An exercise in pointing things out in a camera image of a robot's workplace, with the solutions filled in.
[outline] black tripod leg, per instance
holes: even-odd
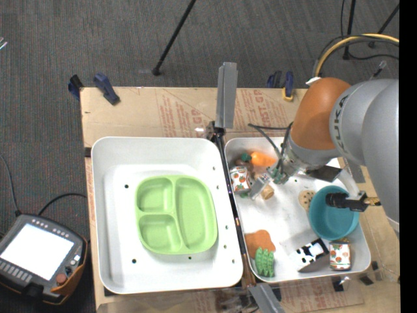
[[[354,15],[354,8],[356,5],[356,0],[352,0],[351,2],[351,13],[349,15],[349,25],[347,27],[347,37],[350,37],[352,33],[352,25],[353,25],[353,15]],[[343,54],[344,60],[349,60],[349,45],[345,47],[345,53]]]
[[[391,22],[392,18],[395,16],[395,14],[397,14],[399,10],[399,3],[396,6],[396,8],[393,10],[393,12],[391,13],[391,15],[389,15],[389,17],[386,19],[385,23],[382,25],[382,27],[379,29],[378,34],[382,34],[386,28],[386,26]],[[374,48],[375,47],[375,42],[369,42],[368,46],[370,48]]]
[[[153,75],[158,76],[158,75],[160,75],[160,74],[161,74],[161,72],[159,71],[159,68],[161,67],[162,63],[164,62],[164,59],[165,59],[165,57],[167,56],[167,54],[168,54],[168,52],[169,52],[169,49],[171,48],[172,44],[174,43],[174,41],[175,41],[175,39],[176,39],[177,35],[179,34],[179,32],[180,32],[180,30],[181,30],[182,25],[183,25],[183,24],[184,24],[184,22],[186,21],[186,19],[187,19],[187,17],[188,17],[188,15],[189,15],[189,13],[191,12],[191,9],[193,8],[194,3],[195,3],[196,1],[197,1],[197,0],[191,0],[191,2],[190,2],[190,4],[188,5],[188,7],[187,7],[187,9],[186,9],[186,11],[185,11],[185,13],[184,13],[184,15],[182,15],[182,18],[181,18],[181,20],[180,20],[180,23],[178,23],[178,26],[177,26],[177,28],[175,29],[175,31],[174,31],[174,33],[173,33],[173,35],[172,35],[171,39],[169,40],[169,43],[168,43],[168,45],[166,46],[166,48],[165,48],[165,50],[164,50],[163,54],[161,55],[161,58],[159,59],[158,64],[157,64],[157,65],[155,66],[155,68],[152,70],[152,74],[153,74]]]

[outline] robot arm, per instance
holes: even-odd
[[[315,81],[300,103],[283,154],[268,174],[276,184],[324,168],[336,157],[366,166],[389,223],[399,237],[399,80],[370,80],[350,86],[337,78]],[[349,196],[326,202],[375,203],[360,192],[345,170],[336,177]]]

